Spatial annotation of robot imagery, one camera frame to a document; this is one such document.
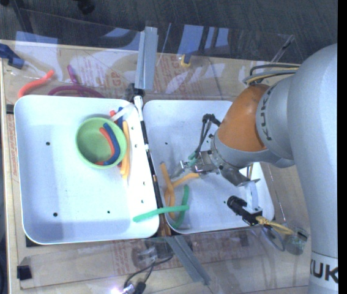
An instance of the green tube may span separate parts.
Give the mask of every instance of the green tube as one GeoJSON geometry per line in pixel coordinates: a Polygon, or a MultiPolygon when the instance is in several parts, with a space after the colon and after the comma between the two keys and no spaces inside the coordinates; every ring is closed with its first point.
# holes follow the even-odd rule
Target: green tube
{"type": "MultiPolygon", "coordinates": [[[[184,185],[184,194],[183,194],[183,199],[181,201],[182,206],[187,205],[189,195],[190,195],[190,188],[188,185],[184,185]]],[[[183,223],[184,216],[185,216],[185,210],[180,211],[179,218],[177,219],[177,221],[174,224],[172,224],[172,227],[173,228],[179,228],[180,225],[182,225],[182,223],[183,223]]]]}
{"type": "Polygon", "coordinates": [[[135,222],[141,222],[143,220],[146,220],[147,218],[156,216],[161,213],[177,213],[180,211],[185,211],[190,209],[188,205],[182,205],[182,206],[172,206],[172,207],[162,207],[153,211],[150,211],[148,213],[140,214],[139,216],[134,217],[132,220],[135,222]]]}

